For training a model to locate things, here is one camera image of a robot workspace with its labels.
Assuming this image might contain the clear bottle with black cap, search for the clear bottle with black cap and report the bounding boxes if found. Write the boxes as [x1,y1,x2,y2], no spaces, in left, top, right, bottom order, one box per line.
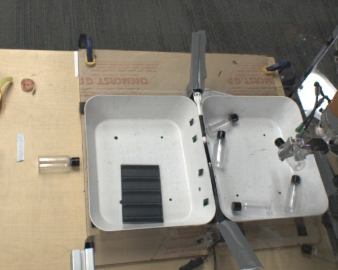
[38,155,81,174]
[284,174,301,214]
[274,137,307,172]
[206,113,239,135]
[231,201,273,217]
[300,244,327,260]
[211,130,226,169]

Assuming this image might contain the black ridged rectangular insert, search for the black ridged rectangular insert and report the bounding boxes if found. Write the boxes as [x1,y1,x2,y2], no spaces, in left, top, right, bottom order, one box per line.
[120,164,164,224]

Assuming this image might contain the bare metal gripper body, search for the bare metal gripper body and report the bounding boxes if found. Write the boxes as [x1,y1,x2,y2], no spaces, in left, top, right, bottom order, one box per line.
[305,118,338,159]

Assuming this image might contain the pink round biscuit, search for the pink round biscuit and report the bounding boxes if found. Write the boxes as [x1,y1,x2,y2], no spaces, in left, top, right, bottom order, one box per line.
[20,78,36,93]

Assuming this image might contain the brown cardboard board red print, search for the brown cardboard board red print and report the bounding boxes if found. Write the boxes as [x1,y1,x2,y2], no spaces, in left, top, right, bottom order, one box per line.
[78,48,327,267]

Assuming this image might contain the thin black and white rod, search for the thin black and white rod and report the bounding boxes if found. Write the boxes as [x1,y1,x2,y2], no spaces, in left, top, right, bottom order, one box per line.
[193,91,224,222]

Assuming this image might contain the white plastic tray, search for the white plastic tray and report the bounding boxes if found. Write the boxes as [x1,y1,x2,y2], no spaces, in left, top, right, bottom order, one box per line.
[200,95,330,223]
[83,94,216,232]

